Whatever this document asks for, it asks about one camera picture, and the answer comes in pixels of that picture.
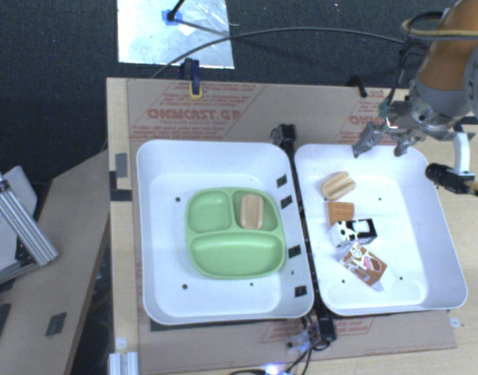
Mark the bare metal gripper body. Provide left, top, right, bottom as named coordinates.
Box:
left=380, top=100, right=459, bottom=143

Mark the tan toy bread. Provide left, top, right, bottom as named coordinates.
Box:
left=321, top=171, right=357, bottom=201
left=239, top=194, right=265, bottom=230

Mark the orange toy biscuit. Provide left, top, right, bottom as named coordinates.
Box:
left=326, top=201, right=355, bottom=227

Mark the black and white cow carton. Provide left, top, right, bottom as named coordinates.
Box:
left=326, top=218, right=378, bottom=248

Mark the thin black rod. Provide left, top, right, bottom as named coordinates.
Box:
left=282, top=142, right=326, bottom=320

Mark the white plastic tray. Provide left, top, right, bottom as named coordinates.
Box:
left=135, top=139, right=316, bottom=326
left=294, top=143, right=469, bottom=317

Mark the brown and white carton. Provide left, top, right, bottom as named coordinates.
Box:
left=336, top=241, right=396, bottom=293

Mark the brown cardboard board red print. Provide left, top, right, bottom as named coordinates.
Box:
left=125, top=78, right=458, bottom=375

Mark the green divided plate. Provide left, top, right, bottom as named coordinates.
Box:
left=184, top=187, right=287, bottom=280

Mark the black cylinder on white bracket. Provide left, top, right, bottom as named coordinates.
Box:
left=424, top=117, right=478, bottom=195

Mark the black block with thin wires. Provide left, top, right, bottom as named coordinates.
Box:
left=316, top=313, right=337, bottom=345
left=270, top=123, right=298, bottom=148

